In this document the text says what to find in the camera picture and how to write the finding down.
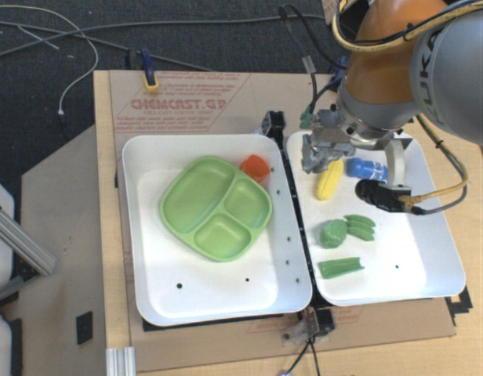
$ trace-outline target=wooden table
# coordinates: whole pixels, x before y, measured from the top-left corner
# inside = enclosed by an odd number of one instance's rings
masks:
[[[100,187],[100,225],[102,233],[103,286],[107,348],[131,345],[129,311],[126,301],[122,251],[122,230],[118,191],[114,188],[114,155],[111,85],[107,71],[94,74],[96,140]],[[423,148],[437,189],[454,185],[459,177],[417,124],[405,131]],[[446,211],[467,275],[467,287],[474,308],[456,318],[456,336],[424,341],[402,342],[318,353],[322,374],[346,375],[462,375],[483,374],[483,153],[478,146],[445,135],[448,146],[467,166],[470,186],[464,202]],[[442,204],[448,198],[442,198]],[[145,375],[277,375],[287,369],[294,356],[276,356],[194,368],[152,371]],[[294,375],[314,374],[314,361],[307,354]]]

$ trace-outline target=tray hinge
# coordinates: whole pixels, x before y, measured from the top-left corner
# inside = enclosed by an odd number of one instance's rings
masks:
[[[445,297],[447,302],[447,307],[451,313],[452,322],[454,326],[456,325],[456,315],[460,313],[469,313],[470,309],[474,306],[471,302],[470,293],[468,292],[468,287],[465,286],[464,290],[458,295],[459,301],[454,302],[451,297]]]
[[[136,376],[135,348],[106,349],[106,376]]]
[[[287,156],[284,144],[283,130],[285,128],[285,115],[282,111],[268,111],[264,116],[261,123],[261,130],[263,134],[273,139],[280,149],[281,160],[285,169],[285,176],[289,183],[290,195],[292,197],[292,204],[294,206],[294,212],[296,213],[297,224],[300,230],[301,242],[303,243],[304,255],[306,256],[308,272],[311,279],[311,287],[313,288],[313,296],[310,306],[315,309],[322,309],[324,307],[330,307],[331,305],[321,296],[318,291],[317,281],[314,275],[313,262],[311,261],[311,254],[307,246],[307,237],[304,231],[303,216],[301,214],[301,208],[299,204],[299,198],[297,197],[297,188],[292,173],[289,157]]]
[[[301,320],[281,333],[284,345],[301,345],[307,340],[325,337],[336,328],[330,308],[311,310],[306,308],[300,313]]]

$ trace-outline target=cardboard sheet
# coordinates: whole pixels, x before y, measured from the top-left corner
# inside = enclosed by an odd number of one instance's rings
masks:
[[[298,352],[298,346],[285,343],[281,337],[284,329],[297,323],[296,314],[144,330],[135,303],[121,152],[125,143],[137,135],[257,132],[269,110],[285,113],[285,134],[289,136],[299,130],[299,115],[309,103],[309,76],[159,71],[156,74],[160,91],[152,95],[145,91],[140,71],[114,70],[109,73],[130,334],[131,343],[136,348],[137,370],[159,371]],[[329,75],[318,75],[317,80],[319,85],[324,85]],[[327,92],[317,109],[328,107],[334,101],[335,95]],[[332,314],[336,329],[317,343],[318,350],[455,334],[443,298],[333,307]]]

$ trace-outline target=black cable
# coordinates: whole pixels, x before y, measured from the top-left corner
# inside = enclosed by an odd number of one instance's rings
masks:
[[[321,95],[323,95],[328,90],[338,87],[342,80],[343,80],[342,78],[336,78],[330,81],[326,86],[320,89],[320,92],[317,93],[317,100],[320,99]]]
[[[310,36],[311,41],[313,42],[314,47],[317,49],[317,51],[320,53],[320,55],[331,65],[333,65],[335,68],[339,68],[341,70],[346,70],[344,66],[341,64],[337,63],[334,59],[332,59],[327,53],[325,53],[324,49],[321,47],[320,42],[318,41],[318,38],[314,34],[313,30],[310,27],[310,24],[306,21],[306,18],[304,18],[303,14],[294,7],[292,4],[285,4],[282,6],[280,9],[285,8],[290,8],[300,19],[300,21],[303,23],[304,27],[306,28],[306,31],[308,35]]]
[[[312,14],[307,14],[305,16],[309,19],[315,20],[322,20],[325,21],[323,16],[316,16]],[[116,29],[116,28],[123,28],[123,27],[149,27],[149,26],[175,26],[175,25],[234,25],[234,24],[257,24],[257,23],[264,23],[264,22],[273,22],[281,20],[280,16],[267,16],[261,18],[252,18],[252,19],[242,19],[242,20],[177,20],[177,21],[144,21],[144,22],[131,22],[131,23],[113,23],[108,25],[97,25],[95,27],[87,27],[82,28],[79,30],[73,31],[65,31],[59,34],[50,36],[48,38],[44,38],[41,41],[33,41],[26,43],[21,46],[17,46],[15,48],[8,49],[6,51],[0,52],[0,57],[6,56],[10,53],[20,51],[22,49],[26,49],[28,47],[39,45],[40,43],[50,42],[52,40],[63,38],[66,36],[72,36],[75,34],[86,33],[90,31],[105,31],[109,29]],[[0,21],[1,25],[9,25],[5,21]]]
[[[312,97],[311,97],[311,103],[310,103],[310,110],[311,112],[314,110],[314,107],[316,106],[317,100],[318,100],[318,87],[317,87],[317,78],[315,75],[315,68],[313,65],[313,60],[311,59],[310,53],[307,52],[307,50],[304,48],[304,46],[301,44],[300,40],[296,37],[296,34],[294,33],[292,29],[292,25],[289,21],[289,16],[287,12],[285,11],[285,7],[282,6],[278,9],[278,14],[281,17],[281,21],[285,25],[285,29],[287,30],[287,33],[289,34],[290,38],[294,42],[294,45],[297,47],[299,50],[299,53],[301,55],[301,58],[303,60],[304,67],[306,68],[307,73],[311,76],[311,85],[312,85]]]
[[[314,337],[310,340],[311,351],[313,351],[314,366],[317,370],[317,376],[320,376],[320,367],[318,366],[317,352],[314,349]]]
[[[317,357],[317,352],[316,350],[314,349],[314,337],[313,338],[309,338],[308,340],[306,340],[306,345],[304,346],[303,350],[301,351],[301,353],[297,356],[296,360],[294,361],[294,363],[292,364],[292,366],[283,374],[283,376],[286,376],[288,374],[290,374],[290,372],[293,371],[294,367],[297,366],[297,364],[301,361],[301,359],[303,358],[304,354],[306,353],[307,351],[307,348],[308,347],[311,347],[311,351],[313,352],[313,358],[314,358],[314,366],[317,370],[317,376],[321,376],[320,375],[320,367],[318,365],[318,357]]]
[[[304,356],[304,353],[306,352],[307,350],[307,347],[310,346],[310,340],[307,340],[306,341],[306,345],[304,346],[303,350],[301,351],[301,353],[297,356],[296,360],[294,361],[294,363],[292,364],[292,366],[284,373],[284,375],[287,375],[289,374],[290,372],[292,372],[292,370],[294,369],[294,367],[297,366],[297,364],[299,363],[299,361],[301,360],[301,358]]]
[[[7,26],[7,27],[22,27],[22,28],[26,28],[26,29],[32,29],[32,30],[35,30],[35,31],[49,32],[49,33],[57,34],[59,36],[62,36],[63,33],[64,33],[63,31],[58,31],[58,30],[51,29],[51,28],[36,27],[35,25],[25,25],[25,24],[22,24],[22,23],[14,23],[14,22],[7,22],[7,21],[0,21],[0,25],[4,25],[4,26]],[[91,41],[91,42],[98,43],[100,45],[106,45],[106,46],[112,47],[114,49],[120,49],[120,50],[125,50],[125,51],[129,50],[129,48],[124,46],[124,45],[119,45],[117,43],[105,41],[105,40],[99,39],[99,38],[93,38],[93,37],[87,36],[87,35],[69,34],[69,35],[66,35],[66,36],[72,37],[72,38],[85,39],[85,40],[88,40],[88,41]],[[44,38],[44,39],[42,39],[42,41],[39,41],[39,42],[47,42],[47,41],[46,41],[46,38]],[[150,54],[150,56],[151,56],[151,58],[156,59],[156,60],[161,60],[161,61],[164,61],[166,63],[171,63],[171,64],[177,64],[177,65],[180,65],[181,67],[188,67],[188,68],[191,68],[193,70],[211,71],[211,72],[214,71],[211,68],[198,66],[198,65],[195,65],[195,64],[191,64],[191,63],[185,63],[183,61],[170,59],[169,57],[158,56],[158,55],[155,55],[155,54]]]
[[[317,105],[318,93],[317,93],[317,78],[314,73],[311,73],[311,84],[313,87],[313,97],[311,98],[310,111],[313,113],[314,107]]]

